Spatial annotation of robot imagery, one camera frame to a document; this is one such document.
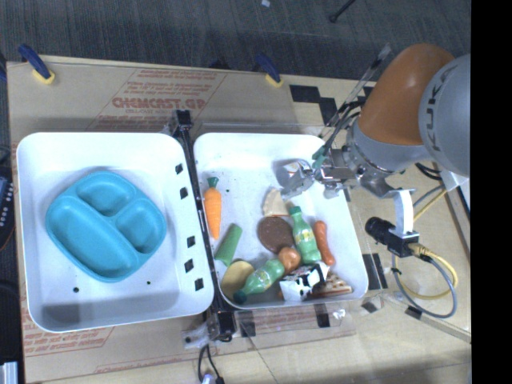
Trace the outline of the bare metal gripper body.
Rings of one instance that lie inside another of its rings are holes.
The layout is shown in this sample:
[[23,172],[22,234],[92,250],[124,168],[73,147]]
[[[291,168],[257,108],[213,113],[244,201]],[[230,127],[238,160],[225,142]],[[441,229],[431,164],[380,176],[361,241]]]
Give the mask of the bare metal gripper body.
[[378,198],[394,191],[387,183],[391,175],[403,172],[415,162],[413,146],[320,147],[313,154],[315,178],[330,187],[359,186]]

